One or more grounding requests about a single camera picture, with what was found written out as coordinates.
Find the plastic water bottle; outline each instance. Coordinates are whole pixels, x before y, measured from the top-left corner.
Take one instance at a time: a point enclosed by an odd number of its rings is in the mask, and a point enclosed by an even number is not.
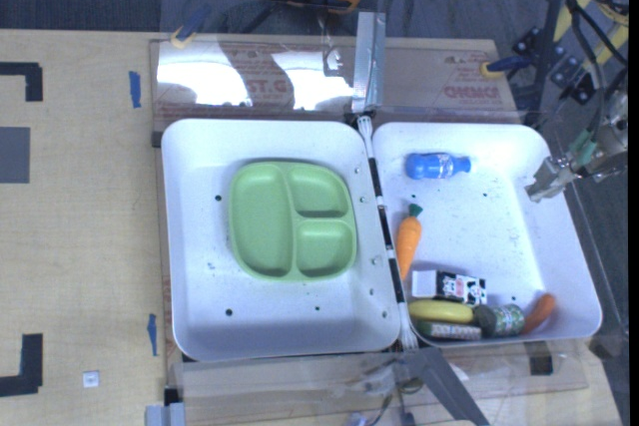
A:
[[[454,157],[449,153],[411,153],[406,159],[406,174],[414,180],[430,178],[441,180],[457,173],[470,172],[469,157]]]

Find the table top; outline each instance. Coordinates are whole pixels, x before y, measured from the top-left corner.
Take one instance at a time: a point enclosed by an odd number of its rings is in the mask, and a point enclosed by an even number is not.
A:
[[[141,424],[145,407],[164,400],[176,350],[168,356],[171,339],[163,335],[165,327],[170,334],[171,317],[156,176],[160,150],[151,144],[150,52],[153,41],[164,39],[156,33],[0,31],[3,62],[33,62],[43,70],[41,102],[25,101],[24,77],[0,76],[0,127],[28,128],[30,136],[28,183],[0,183],[6,311],[0,375],[18,374],[23,334],[42,333],[44,346],[42,386],[35,394],[0,398],[2,423],[39,424],[47,417],[47,424]],[[419,47],[413,43],[401,45]],[[137,77],[139,102],[132,98]],[[155,354],[150,315],[158,332]],[[577,372],[567,377],[571,384],[564,381],[563,390],[557,384],[552,392],[488,392],[487,384],[510,385],[514,373],[473,369],[471,351],[444,355],[462,373],[478,371],[462,381],[493,424],[549,418],[552,424],[620,424],[601,363],[586,341],[558,350],[569,354]],[[99,371],[97,386],[83,384],[91,371]],[[422,424],[450,421],[432,400],[415,405],[413,413]],[[343,424],[346,416],[273,424]],[[190,424],[208,424],[195,412],[190,417]],[[382,419],[378,424],[392,424],[391,414]]]

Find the orange carrot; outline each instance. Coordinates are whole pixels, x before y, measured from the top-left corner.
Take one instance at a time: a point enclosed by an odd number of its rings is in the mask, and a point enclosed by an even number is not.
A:
[[[550,293],[542,294],[535,304],[532,312],[524,318],[522,334],[527,334],[530,330],[537,328],[543,323],[555,308],[555,297]]]
[[[408,275],[408,269],[412,264],[417,250],[417,244],[421,239],[421,223],[417,216],[422,212],[422,208],[418,205],[410,205],[408,208],[408,216],[401,221],[397,230],[397,242],[395,244],[395,253],[397,255],[397,264],[399,264],[399,274],[401,280]]]

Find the yellow banana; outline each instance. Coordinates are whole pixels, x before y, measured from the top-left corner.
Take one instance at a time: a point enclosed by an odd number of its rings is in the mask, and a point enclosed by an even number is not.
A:
[[[414,319],[449,323],[472,322],[472,307],[449,300],[416,300],[408,305],[408,312]]]

